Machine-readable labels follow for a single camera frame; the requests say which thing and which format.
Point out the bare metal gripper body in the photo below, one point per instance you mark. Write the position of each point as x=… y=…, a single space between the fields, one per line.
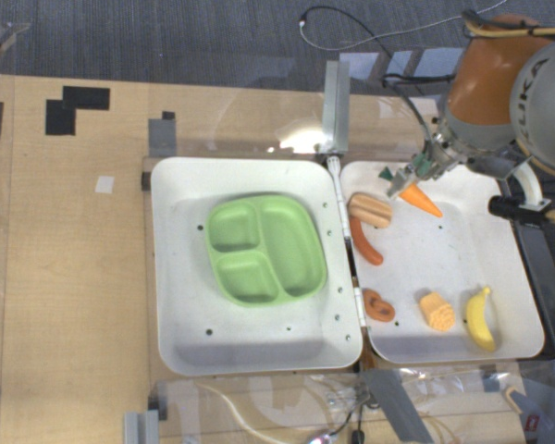
x=439 y=155

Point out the orange carrot with green top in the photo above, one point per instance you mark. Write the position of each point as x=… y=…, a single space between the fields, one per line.
x=423 y=201

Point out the brown pretzel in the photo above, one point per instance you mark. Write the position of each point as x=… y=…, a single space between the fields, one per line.
x=378 y=307

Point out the orange-red sausage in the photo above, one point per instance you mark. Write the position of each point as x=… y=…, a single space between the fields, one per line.
x=365 y=243

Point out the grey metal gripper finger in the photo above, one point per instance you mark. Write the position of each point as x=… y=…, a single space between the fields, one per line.
x=400 y=181

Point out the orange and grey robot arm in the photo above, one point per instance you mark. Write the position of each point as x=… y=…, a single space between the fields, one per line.
x=490 y=90

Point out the green divided plate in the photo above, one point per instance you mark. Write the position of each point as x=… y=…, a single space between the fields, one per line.
x=282 y=248

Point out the white plastic tray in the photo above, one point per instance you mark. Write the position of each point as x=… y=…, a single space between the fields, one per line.
x=444 y=266
x=259 y=340

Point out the yellow banana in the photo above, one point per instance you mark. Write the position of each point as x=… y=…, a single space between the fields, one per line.
x=480 y=322

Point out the tan hot dog bun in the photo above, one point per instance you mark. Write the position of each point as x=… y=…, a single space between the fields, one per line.
x=370 y=208

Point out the yellow corn piece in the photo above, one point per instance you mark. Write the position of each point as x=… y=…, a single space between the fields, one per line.
x=438 y=312

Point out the black cylinder on white bracket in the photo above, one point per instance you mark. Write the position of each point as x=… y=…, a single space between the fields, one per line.
x=513 y=208

